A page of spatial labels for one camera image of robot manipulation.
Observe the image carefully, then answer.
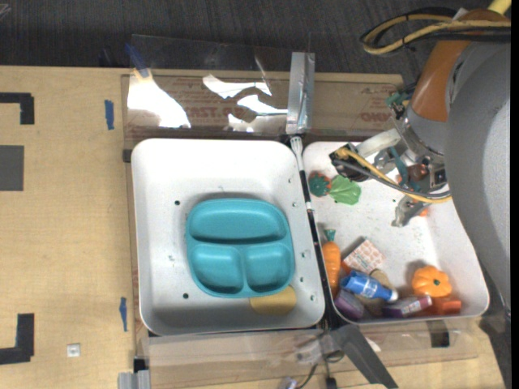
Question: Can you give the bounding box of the teal divided plate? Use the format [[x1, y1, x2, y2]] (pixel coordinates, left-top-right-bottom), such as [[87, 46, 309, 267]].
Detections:
[[185, 198, 296, 299]]

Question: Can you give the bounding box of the orange carton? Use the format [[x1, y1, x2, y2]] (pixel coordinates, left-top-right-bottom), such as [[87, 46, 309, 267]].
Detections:
[[431, 297, 463, 317]]

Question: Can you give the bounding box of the teal and orange toy vegetable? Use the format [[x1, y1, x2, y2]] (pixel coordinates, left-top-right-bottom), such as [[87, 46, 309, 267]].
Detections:
[[307, 170, 333, 199]]

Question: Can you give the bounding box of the white and orange patterned packet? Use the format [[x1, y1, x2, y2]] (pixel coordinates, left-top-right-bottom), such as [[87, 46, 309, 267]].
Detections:
[[341, 237, 388, 276]]

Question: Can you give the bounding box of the orange pumpkin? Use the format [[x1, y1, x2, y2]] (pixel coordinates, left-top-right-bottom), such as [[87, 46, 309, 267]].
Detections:
[[410, 264, 453, 299]]

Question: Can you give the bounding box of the white plastic tray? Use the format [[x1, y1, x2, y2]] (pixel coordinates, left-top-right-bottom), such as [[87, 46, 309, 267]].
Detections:
[[302, 140, 491, 325], [130, 137, 326, 336]]

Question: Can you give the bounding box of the yellow round biscuit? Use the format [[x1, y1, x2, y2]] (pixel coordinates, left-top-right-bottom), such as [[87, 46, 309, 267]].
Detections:
[[249, 284, 298, 316]]

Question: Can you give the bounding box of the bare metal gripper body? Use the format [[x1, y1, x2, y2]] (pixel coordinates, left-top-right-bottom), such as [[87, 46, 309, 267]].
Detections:
[[393, 124, 448, 195]]

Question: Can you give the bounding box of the orange carrot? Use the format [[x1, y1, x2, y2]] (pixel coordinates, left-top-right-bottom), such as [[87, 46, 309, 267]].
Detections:
[[320, 228, 343, 297]]

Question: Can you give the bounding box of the green lettuce leaf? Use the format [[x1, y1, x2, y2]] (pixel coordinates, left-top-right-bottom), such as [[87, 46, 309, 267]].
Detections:
[[328, 174, 362, 207]]

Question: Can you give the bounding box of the blue bottle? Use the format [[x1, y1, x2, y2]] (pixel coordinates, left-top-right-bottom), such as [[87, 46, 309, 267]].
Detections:
[[340, 269, 400, 303]]

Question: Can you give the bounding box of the purple and white carton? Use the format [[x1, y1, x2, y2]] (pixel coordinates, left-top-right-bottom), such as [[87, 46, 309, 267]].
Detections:
[[382, 294, 434, 319]]

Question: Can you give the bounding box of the thin black and white rod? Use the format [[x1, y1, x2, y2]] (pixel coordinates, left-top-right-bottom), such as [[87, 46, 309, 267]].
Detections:
[[289, 135, 332, 312]]

